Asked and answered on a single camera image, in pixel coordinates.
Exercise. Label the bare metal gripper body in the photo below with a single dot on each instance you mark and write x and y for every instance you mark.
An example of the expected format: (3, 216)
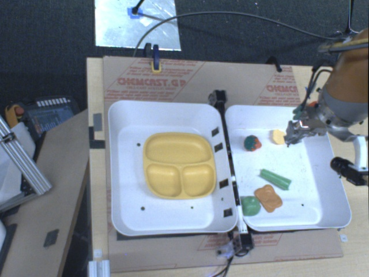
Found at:
(315, 124)

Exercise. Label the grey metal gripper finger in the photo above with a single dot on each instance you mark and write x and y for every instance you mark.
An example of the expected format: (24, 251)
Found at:
(290, 134)
(300, 136)

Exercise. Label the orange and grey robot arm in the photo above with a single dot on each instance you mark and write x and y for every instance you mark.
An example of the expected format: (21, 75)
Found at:
(350, 76)

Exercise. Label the yellow cheese wedge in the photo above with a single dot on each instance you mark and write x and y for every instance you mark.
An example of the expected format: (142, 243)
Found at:
(277, 137)

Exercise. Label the white plastic tray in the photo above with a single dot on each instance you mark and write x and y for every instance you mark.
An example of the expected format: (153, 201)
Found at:
(129, 160)
(302, 166)

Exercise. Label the green and orange toy ball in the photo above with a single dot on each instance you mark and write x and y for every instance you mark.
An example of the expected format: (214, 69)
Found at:
(251, 143)

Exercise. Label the green celery stick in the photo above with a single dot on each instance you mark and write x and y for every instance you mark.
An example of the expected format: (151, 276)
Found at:
(275, 178)

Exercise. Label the thin black and white rod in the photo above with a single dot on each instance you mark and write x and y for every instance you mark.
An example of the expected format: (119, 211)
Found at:
(229, 154)

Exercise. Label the orange toy bread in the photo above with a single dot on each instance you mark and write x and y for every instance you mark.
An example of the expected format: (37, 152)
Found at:
(268, 198)

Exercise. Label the green toy pepper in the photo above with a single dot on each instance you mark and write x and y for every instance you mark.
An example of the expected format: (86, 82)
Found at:
(250, 206)

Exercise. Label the yellow divided plate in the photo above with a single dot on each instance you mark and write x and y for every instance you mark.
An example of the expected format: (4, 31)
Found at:
(178, 151)

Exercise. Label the brown cardboard board red print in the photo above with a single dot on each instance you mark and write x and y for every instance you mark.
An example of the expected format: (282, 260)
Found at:
(184, 79)

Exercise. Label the black cylinder on white bracket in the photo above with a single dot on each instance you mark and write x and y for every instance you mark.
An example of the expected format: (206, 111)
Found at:
(347, 169)

